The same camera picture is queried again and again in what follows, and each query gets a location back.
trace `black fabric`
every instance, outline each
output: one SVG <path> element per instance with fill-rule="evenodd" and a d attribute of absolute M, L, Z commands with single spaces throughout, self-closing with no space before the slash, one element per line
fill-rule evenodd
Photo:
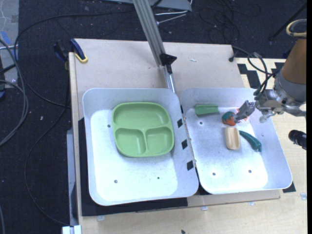
<path fill-rule="evenodd" d="M 295 39 L 288 36 L 284 30 L 271 44 L 268 38 L 287 22 L 306 0 L 229 1 L 234 5 L 246 5 L 236 7 L 236 10 L 243 13 L 255 12 L 257 7 L 250 6 L 250 3 L 256 3 L 261 8 L 261 13 L 256 17 L 234 12 L 233 23 L 240 34 L 236 32 L 237 39 L 230 42 L 231 44 L 248 52 L 256 51 L 264 58 L 281 58 L 293 47 Z M 161 23 L 160 34 L 163 41 L 224 44 L 224 37 L 215 28 L 225 30 L 228 36 L 230 27 L 214 27 L 199 16 L 203 8 L 211 7 L 222 11 L 223 7 L 218 2 L 220 0 L 194 0 L 191 13 Z M 128 10 L 130 12 L 106 16 L 60 18 L 59 23 L 53 19 L 26 31 L 19 39 L 19 63 L 25 79 L 39 94 L 63 104 L 68 71 L 53 52 L 53 45 L 59 39 L 70 49 L 71 38 L 118 40 L 146 40 L 146 38 L 136 12 L 129 4 L 92 0 L 19 0 L 19 32 L 35 22 L 57 14 L 93 14 Z M 156 8 L 154 12 L 168 10 Z M 165 20 L 171 17 L 172 15 L 158 16 L 156 19 Z M 306 17 L 305 9 L 296 19 Z M 205 19 L 212 22 L 214 15 Z M 5 146 L 0 147 L 0 204 L 5 218 L 6 233 L 59 233 L 60 226 L 39 212 L 31 201 L 24 185 L 23 174 L 28 151 L 59 117 L 62 108 L 41 100 L 29 88 L 27 96 L 30 108 L 25 123 Z M 5 99 L 0 101 L 1 138 L 18 123 L 21 109 L 21 94 L 15 89 L 7 89 Z M 66 132 L 70 127 L 69 110 L 57 126 L 35 147 L 26 173 L 36 202 L 47 214 L 65 223 L 69 223 Z"/>
<path fill-rule="evenodd" d="M 120 204 L 115 206 L 101 206 L 96 204 L 91 199 L 89 194 L 87 142 L 85 136 L 84 119 L 81 119 L 78 125 L 79 125 L 79 156 L 80 156 L 79 160 L 80 160 L 80 179 L 81 179 L 81 207 L 83 216 L 139 212 L 174 207 L 186 207 L 188 205 L 187 198 L 153 200 L 129 204 Z"/>

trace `black bracket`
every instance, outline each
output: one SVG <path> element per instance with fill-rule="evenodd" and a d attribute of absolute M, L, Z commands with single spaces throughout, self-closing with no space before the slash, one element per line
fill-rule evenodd
<path fill-rule="evenodd" d="M 167 67 L 167 71 L 169 74 L 172 74 L 171 64 L 177 59 L 177 57 L 168 55 L 168 54 L 160 54 L 161 64 Z"/>

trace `black floor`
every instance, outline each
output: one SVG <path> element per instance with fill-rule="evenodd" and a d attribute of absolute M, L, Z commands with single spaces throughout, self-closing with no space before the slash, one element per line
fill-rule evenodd
<path fill-rule="evenodd" d="M 194 0 L 191 13 L 162 23 L 160 33 L 163 41 L 232 44 L 264 58 L 282 58 L 295 39 L 285 30 L 271 43 L 269 37 L 306 1 Z M 90 16 L 100 13 L 109 14 Z M 62 40 L 68 50 L 71 38 L 145 40 L 132 5 L 91 0 L 19 0 L 19 32 L 38 21 L 65 14 L 72 15 L 36 24 L 19 39 L 19 64 L 25 80 L 41 96 L 63 105 L 68 72 L 54 54 L 57 40 Z M 306 18 L 305 9 L 295 19 Z M 71 113 L 63 113 L 63 107 L 39 98 L 28 86 L 26 92 L 28 117 L 16 135 L 0 147 L 0 205 L 6 233 L 60 233 L 60 225 L 45 217 L 31 200 L 24 183 L 24 166 L 36 141 L 62 114 L 57 125 L 32 150 L 26 180 L 39 207 L 55 220 L 69 223 L 66 132 L 71 127 Z M 21 110 L 21 93 L 7 89 L 0 100 L 0 138 L 18 123 Z"/>

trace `green plate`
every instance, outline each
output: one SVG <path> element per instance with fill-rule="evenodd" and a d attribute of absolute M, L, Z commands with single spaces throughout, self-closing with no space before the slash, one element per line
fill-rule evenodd
<path fill-rule="evenodd" d="M 112 128 L 117 149 L 128 157 L 164 155 L 175 143 L 167 110 L 153 102 L 119 104 L 113 110 Z"/>

